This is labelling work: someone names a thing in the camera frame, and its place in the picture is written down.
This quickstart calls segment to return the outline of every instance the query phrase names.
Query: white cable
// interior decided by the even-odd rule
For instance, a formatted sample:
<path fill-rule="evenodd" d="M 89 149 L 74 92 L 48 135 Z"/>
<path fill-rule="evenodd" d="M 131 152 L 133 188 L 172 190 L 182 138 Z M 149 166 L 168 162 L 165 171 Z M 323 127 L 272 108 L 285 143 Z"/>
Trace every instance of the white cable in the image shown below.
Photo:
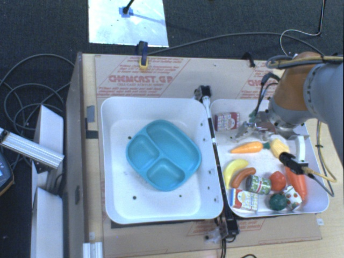
<path fill-rule="evenodd" d="M 284 34 L 285 34 L 286 32 L 299 32 L 299 33 L 303 33 L 303 34 L 306 34 L 306 35 L 309 35 L 309 36 L 312 36 L 312 37 L 317 37 L 318 35 L 321 34 L 321 31 L 322 31 L 322 29 L 323 29 L 324 9 L 325 9 L 325 0 L 322 0 L 319 32 L 317 32 L 317 33 L 307 33 L 307 32 L 303 32 L 303 31 L 300 31 L 300 30 L 295 30 L 295 29 L 293 29 L 293 28 L 291 28 L 291 29 L 289 29 L 289 30 L 285 30 L 284 32 L 282 32 L 281 37 L 279 38 L 279 45 L 281 46 L 281 49 L 282 49 L 282 51 L 283 51 L 283 53 L 284 53 L 285 55 L 288 56 L 288 55 L 290 55 L 290 54 L 288 54 L 288 53 L 285 51 L 285 49 L 283 48 L 283 45 L 282 45 L 282 38 L 283 38 Z"/>

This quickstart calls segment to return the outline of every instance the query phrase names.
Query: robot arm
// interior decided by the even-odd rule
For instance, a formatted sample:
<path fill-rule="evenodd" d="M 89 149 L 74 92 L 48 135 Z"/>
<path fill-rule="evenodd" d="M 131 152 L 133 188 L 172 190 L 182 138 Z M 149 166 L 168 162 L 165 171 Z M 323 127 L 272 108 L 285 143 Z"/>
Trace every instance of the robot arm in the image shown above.
<path fill-rule="evenodd" d="M 314 53 L 303 53 L 308 57 Z M 270 99 L 268 119 L 276 132 L 292 130 L 310 118 L 326 123 L 343 165 L 343 63 L 287 69 Z"/>

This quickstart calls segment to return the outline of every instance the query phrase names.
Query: plastic tray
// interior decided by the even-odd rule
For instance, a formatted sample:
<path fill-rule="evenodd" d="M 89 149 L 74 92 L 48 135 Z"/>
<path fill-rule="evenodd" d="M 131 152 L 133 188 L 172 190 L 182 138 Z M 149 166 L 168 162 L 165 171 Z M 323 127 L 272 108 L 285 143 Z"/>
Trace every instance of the plastic tray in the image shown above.
<path fill-rule="evenodd" d="M 172 191 L 154 188 L 126 158 L 127 144 L 143 127 L 159 119 L 183 131 L 202 156 L 195 173 Z M 111 97 L 101 106 L 100 125 L 105 208 L 111 220 L 134 224 L 213 219 L 220 215 L 223 200 L 207 115 L 200 102 L 184 98 Z"/>
<path fill-rule="evenodd" d="M 138 132 L 127 145 L 126 157 L 147 182 L 162 191 L 180 187 L 201 162 L 198 147 L 166 120 L 153 121 Z"/>
<path fill-rule="evenodd" d="M 218 99 L 214 101 L 211 105 L 211 112 L 214 116 L 218 113 L 223 112 L 238 112 L 240 114 L 239 123 L 242 124 L 244 121 L 248 121 L 248 115 L 256 107 L 256 100 L 251 99 Z M 268 101 L 263 101 L 260 107 L 260 111 L 267 109 Z M 295 129 L 296 133 L 307 135 L 307 129 L 305 126 L 299 126 Z M 235 146 L 249 141 L 259 140 L 257 136 L 252 135 L 251 137 L 242 140 L 237 143 L 234 142 L 231 137 L 234 137 L 237 130 L 229 130 L 226 132 L 215 132 L 215 136 L 218 143 L 218 151 L 221 166 L 224 170 L 226 165 L 234 159 L 245 159 L 249 162 L 248 167 L 256 168 L 256 176 L 261 176 L 268 178 L 273 172 L 280 171 L 285 174 L 284 166 L 280 161 L 272 155 L 272 152 L 267 149 L 263 149 L 259 153 L 252 154 L 231 154 L 229 150 Z M 286 141 L 280 136 L 278 137 L 290 148 L 292 154 L 296 153 L 296 144 L 294 141 Z M 305 160 L 309 163 L 309 167 L 313 170 L 320 172 L 319 166 L 312 148 L 310 139 L 305 140 Z M 295 210 L 284 209 L 282 211 L 273 211 L 269 208 L 269 198 L 275 193 L 271 191 L 269 195 L 259 195 L 258 196 L 258 211 L 245 211 L 241 209 L 236 209 L 232 207 L 232 210 L 238 216 L 243 218 L 254 218 L 254 217 L 266 217 L 266 216 L 279 216 L 279 215 L 290 215 L 290 214 L 302 214 L 302 213 L 320 213 L 327 209 L 329 204 L 329 198 L 327 193 L 318 185 L 315 181 L 306 177 L 306 185 L 308 190 L 307 200 L 302 203 L 300 207 Z M 245 190 L 245 181 L 242 181 L 239 189 Z"/>

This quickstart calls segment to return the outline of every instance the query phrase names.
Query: toy carrot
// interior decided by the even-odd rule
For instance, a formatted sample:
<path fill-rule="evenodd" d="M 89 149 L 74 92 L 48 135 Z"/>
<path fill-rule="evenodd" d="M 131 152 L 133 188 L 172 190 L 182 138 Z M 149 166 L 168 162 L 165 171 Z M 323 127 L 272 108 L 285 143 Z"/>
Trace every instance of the toy carrot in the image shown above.
<path fill-rule="evenodd" d="M 252 141 L 246 144 L 240 145 L 231 150 L 231 153 L 234 154 L 243 154 L 243 153 L 257 153 L 263 149 L 263 144 L 260 141 Z"/>
<path fill-rule="evenodd" d="M 295 191 L 299 193 L 302 200 L 305 200 L 307 196 L 305 175 L 296 175 L 290 170 L 289 167 L 285 168 L 285 173 Z"/>

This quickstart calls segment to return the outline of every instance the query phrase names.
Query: blue plate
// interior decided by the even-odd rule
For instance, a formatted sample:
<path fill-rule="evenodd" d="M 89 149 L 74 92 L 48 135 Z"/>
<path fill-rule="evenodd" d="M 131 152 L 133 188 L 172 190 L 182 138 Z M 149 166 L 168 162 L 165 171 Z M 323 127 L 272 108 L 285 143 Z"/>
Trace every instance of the blue plate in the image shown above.
<path fill-rule="evenodd" d="M 155 120 L 138 132 L 126 147 L 126 158 L 148 183 L 162 191 L 180 187 L 201 162 L 194 142 L 166 120 Z"/>

